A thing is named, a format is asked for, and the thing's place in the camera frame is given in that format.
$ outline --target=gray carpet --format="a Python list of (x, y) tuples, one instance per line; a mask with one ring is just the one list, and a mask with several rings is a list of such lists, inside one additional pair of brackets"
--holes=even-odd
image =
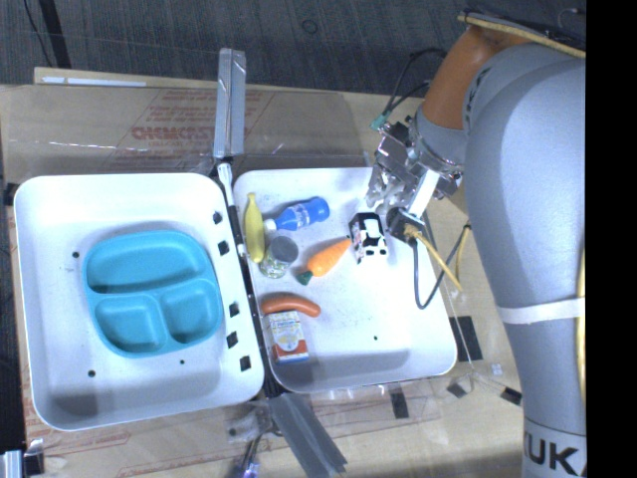
[[(55, 65), (37, 0), (2, 0), (0, 84)], [(248, 83), (390, 94), (409, 53), (448, 50), (469, 5), (585, 36), (586, 0), (55, 0), (74, 69), (216, 80), (217, 52), (246, 52)], [(440, 64), (423, 56), (403, 91)], [(0, 453), (24, 441), (6, 221), (0, 218)]]

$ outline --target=white sink basin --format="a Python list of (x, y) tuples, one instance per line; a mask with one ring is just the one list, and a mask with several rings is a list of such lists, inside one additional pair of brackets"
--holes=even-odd
[[(223, 193), (195, 173), (36, 177), (14, 202), (33, 401), (60, 430), (78, 430), (247, 401), (264, 369)], [(132, 232), (176, 230), (207, 252), (223, 320), (214, 335), (130, 358), (101, 340), (83, 258)]]
[[(297, 231), (281, 230), (299, 246), (299, 259), (273, 280), (250, 262), (258, 303), (277, 293), (296, 294), (321, 306), (318, 317), (301, 315), (310, 358), (279, 364), (269, 359), (277, 381), (298, 393), (412, 380), (446, 373), (457, 358), (456, 341), (440, 291), (425, 310), (414, 299), (412, 249), (387, 235), (387, 255), (356, 262), (350, 249), (323, 277), (306, 286), (295, 279), (325, 243), (349, 233), (348, 222), (369, 211), (364, 196), (369, 167), (253, 170), (234, 186), (243, 221), (248, 193), (264, 217), (276, 217), (290, 203), (320, 195), (329, 218)], [(426, 300), (436, 275), (424, 246), (418, 246), (419, 296)]]

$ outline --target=blue plastic tray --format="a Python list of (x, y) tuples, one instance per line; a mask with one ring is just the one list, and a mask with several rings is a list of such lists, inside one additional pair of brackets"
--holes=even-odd
[(137, 232), (102, 241), (87, 254), (83, 279), (100, 337), (129, 358), (193, 346), (221, 324), (212, 263), (182, 232)]

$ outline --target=yellow cable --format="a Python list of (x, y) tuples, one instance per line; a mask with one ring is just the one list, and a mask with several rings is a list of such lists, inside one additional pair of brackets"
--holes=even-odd
[(413, 237), (415, 239), (418, 239), (422, 244), (425, 245), (429, 253), (431, 253), (431, 255), (434, 257), (438, 265), (442, 268), (442, 270), (449, 277), (449, 279), (454, 283), (456, 288), (462, 292), (462, 287), (460, 285), (460, 282), (458, 281), (456, 276), (451, 272), (449, 267), (447, 267), (447, 264), (445, 264), (445, 261), (442, 260), (442, 257), (438, 254), (438, 252), (436, 251), (436, 248), (434, 248), (433, 245), (427, 239), (425, 239), (425, 236), (423, 236), (422, 233), (414, 225), (411, 225), (409, 223), (405, 225), (404, 233), (407, 237)]
[(460, 235), (460, 244), (458, 244), (458, 252), (456, 254), (456, 278), (458, 280), (460, 280), (460, 262), (462, 261), (462, 254), (465, 251), (465, 243), (467, 242), (470, 230), (471, 224), (467, 222), (462, 229), (462, 234)]
[[(586, 272), (584, 250), (579, 260), (579, 275), (577, 277), (577, 297), (586, 295)], [(577, 374), (579, 376), (579, 392), (586, 405), (586, 316), (582, 315), (575, 320), (576, 346), (577, 346)]]

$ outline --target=white tape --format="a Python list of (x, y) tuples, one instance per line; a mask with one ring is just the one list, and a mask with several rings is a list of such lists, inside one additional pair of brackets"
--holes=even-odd
[(127, 80), (93, 80), (87, 78), (65, 78), (57, 76), (42, 77), (42, 83), (56, 85), (88, 85), (99, 87), (146, 87), (146, 82)]
[(586, 313), (586, 298), (567, 299), (524, 308), (498, 307), (505, 324), (533, 324), (558, 319), (574, 319)]

